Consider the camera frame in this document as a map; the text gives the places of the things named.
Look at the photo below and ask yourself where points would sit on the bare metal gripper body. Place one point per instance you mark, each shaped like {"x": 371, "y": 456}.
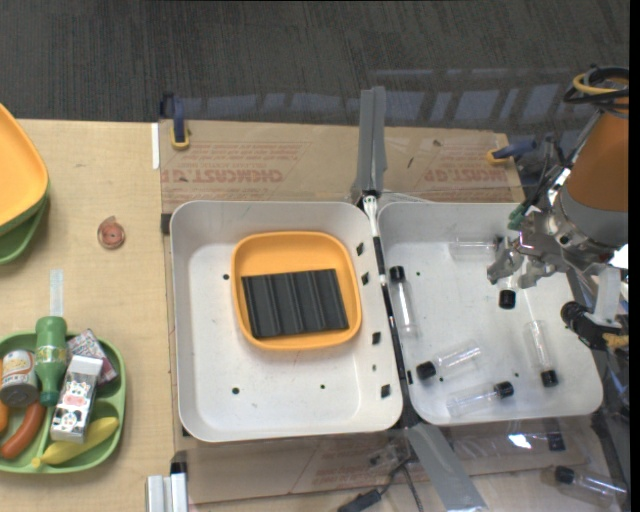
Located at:
{"x": 547, "y": 240}

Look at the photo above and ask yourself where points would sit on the clear plastic bottle black cap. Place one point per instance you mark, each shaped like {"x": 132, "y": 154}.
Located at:
{"x": 470, "y": 248}
{"x": 475, "y": 400}
{"x": 452, "y": 359}
{"x": 404, "y": 302}
{"x": 507, "y": 298}
{"x": 590, "y": 485}
{"x": 539, "y": 345}

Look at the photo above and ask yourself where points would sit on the black cylinder on white bracket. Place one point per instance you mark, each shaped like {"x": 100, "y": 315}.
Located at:
{"x": 582, "y": 320}

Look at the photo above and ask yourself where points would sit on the pink packet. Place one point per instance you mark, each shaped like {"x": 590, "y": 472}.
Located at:
{"x": 92, "y": 344}

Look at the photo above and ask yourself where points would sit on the thin black and white rod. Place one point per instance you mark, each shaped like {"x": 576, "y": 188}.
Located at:
{"x": 382, "y": 265}

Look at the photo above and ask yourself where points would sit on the black ribbed rack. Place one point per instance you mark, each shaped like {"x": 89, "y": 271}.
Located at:
{"x": 295, "y": 302}

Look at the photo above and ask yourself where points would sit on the orange plate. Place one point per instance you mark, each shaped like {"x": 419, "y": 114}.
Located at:
{"x": 17, "y": 170}
{"x": 295, "y": 250}

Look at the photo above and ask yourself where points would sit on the white carton with cow print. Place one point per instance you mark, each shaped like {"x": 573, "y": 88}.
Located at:
{"x": 75, "y": 400}

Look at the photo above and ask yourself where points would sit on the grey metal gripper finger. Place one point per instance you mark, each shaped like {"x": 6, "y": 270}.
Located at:
{"x": 506, "y": 262}
{"x": 534, "y": 274}

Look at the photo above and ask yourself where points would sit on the white plastic tray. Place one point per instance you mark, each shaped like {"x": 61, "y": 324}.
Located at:
{"x": 290, "y": 390}
{"x": 465, "y": 310}

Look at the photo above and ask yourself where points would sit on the small orange and white can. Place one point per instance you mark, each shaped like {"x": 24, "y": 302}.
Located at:
{"x": 17, "y": 377}

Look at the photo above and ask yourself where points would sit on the red sausage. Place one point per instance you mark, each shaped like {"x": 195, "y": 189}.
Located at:
{"x": 22, "y": 432}

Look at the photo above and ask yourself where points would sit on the yellow banana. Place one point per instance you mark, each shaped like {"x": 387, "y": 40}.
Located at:
{"x": 85, "y": 442}

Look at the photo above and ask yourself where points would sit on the green bottle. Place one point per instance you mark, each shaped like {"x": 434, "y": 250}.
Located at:
{"x": 50, "y": 360}

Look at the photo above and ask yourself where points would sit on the green divided plate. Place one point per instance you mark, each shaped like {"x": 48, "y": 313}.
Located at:
{"x": 111, "y": 400}

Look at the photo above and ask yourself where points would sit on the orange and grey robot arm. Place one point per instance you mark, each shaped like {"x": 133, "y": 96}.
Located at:
{"x": 597, "y": 170}

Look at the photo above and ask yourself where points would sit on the orange carrot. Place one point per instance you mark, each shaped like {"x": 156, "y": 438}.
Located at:
{"x": 3, "y": 416}

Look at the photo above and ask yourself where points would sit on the pink doughnut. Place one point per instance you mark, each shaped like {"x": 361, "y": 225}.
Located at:
{"x": 111, "y": 233}

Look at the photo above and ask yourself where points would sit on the brown cardboard board red print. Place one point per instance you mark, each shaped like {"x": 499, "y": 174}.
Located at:
{"x": 300, "y": 160}

